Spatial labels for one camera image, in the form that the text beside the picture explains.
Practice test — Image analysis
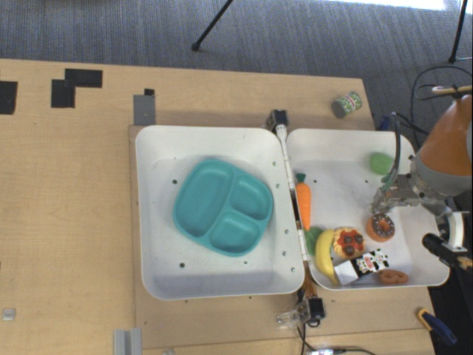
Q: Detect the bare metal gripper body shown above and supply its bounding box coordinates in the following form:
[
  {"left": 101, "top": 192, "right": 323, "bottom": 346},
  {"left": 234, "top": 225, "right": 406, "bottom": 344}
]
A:
[{"left": 384, "top": 174, "right": 423, "bottom": 209}]

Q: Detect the brown frosted doughnut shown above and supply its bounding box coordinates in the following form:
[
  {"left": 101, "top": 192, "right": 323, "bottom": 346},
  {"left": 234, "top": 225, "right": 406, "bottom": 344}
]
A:
[{"left": 365, "top": 212, "right": 396, "bottom": 243}]

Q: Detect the white plastic tray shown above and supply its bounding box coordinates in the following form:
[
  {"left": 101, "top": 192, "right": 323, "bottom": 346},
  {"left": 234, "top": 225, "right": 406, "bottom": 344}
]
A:
[
  {"left": 285, "top": 127, "right": 452, "bottom": 292},
  {"left": 134, "top": 124, "right": 306, "bottom": 302}
]

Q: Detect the light green round toy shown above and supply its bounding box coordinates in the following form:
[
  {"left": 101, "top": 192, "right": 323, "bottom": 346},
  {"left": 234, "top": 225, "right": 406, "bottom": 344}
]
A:
[{"left": 369, "top": 151, "right": 396, "bottom": 176}]

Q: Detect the toy pizza slice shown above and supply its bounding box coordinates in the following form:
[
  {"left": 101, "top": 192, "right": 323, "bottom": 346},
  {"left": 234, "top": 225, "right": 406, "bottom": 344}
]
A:
[{"left": 332, "top": 226, "right": 367, "bottom": 260}]

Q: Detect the cow print carton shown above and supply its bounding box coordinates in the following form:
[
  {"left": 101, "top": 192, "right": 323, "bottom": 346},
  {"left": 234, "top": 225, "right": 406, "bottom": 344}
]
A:
[{"left": 333, "top": 248, "right": 391, "bottom": 286}]

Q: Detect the orange carrot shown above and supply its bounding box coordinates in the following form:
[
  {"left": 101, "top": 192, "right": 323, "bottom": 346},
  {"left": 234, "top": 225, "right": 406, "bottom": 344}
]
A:
[{"left": 294, "top": 172, "right": 313, "bottom": 233}]

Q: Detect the yellow banana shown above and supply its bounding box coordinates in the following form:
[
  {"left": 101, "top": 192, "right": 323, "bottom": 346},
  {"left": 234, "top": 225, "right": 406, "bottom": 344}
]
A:
[{"left": 314, "top": 228, "right": 341, "bottom": 286}]

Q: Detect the brown pretzel biscuit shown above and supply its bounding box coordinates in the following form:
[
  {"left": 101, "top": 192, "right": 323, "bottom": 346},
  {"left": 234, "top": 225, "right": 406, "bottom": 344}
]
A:
[{"left": 377, "top": 268, "right": 410, "bottom": 285}]

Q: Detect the green toy broccoli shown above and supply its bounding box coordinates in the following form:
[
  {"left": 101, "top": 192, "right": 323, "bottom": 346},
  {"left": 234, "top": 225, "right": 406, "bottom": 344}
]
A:
[{"left": 303, "top": 226, "right": 324, "bottom": 257}]

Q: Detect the thin black and white rod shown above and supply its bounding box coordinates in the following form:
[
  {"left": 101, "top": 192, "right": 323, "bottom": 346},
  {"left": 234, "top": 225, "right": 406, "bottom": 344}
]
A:
[{"left": 274, "top": 123, "right": 317, "bottom": 300}]

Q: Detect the green small can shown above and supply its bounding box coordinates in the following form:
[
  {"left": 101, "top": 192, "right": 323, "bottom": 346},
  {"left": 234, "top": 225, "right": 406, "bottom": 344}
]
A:
[{"left": 330, "top": 90, "right": 364, "bottom": 120}]

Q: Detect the teal divided plate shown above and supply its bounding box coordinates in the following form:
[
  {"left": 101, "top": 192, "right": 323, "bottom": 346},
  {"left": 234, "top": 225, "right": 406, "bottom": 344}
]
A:
[{"left": 171, "top": 158, "right": 275, "bottom": 258}]

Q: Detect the black stand leg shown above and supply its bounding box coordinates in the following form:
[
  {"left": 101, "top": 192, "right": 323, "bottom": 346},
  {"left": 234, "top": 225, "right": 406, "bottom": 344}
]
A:
[
  {"left": 447, "top": 0, "right": 473, "bottom": 65},
  {"left": 190, "top": 0, "right": 253, "bottom": 53}
]

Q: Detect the black cylinder on white bracket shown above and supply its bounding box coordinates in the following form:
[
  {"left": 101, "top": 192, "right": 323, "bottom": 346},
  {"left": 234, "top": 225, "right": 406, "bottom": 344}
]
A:
[{"left": 422, "top": 211, "right": 469, "bottom": 269}]

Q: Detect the black block with thin wires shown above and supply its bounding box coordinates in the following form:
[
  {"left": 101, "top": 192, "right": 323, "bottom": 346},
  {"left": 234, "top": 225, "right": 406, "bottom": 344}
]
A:
[
  {"left": 295, "top": 296, "right": 327, "bottom": 328},
  {"left": 266, "top": 109, "right": 290, "bottom": 129}
]

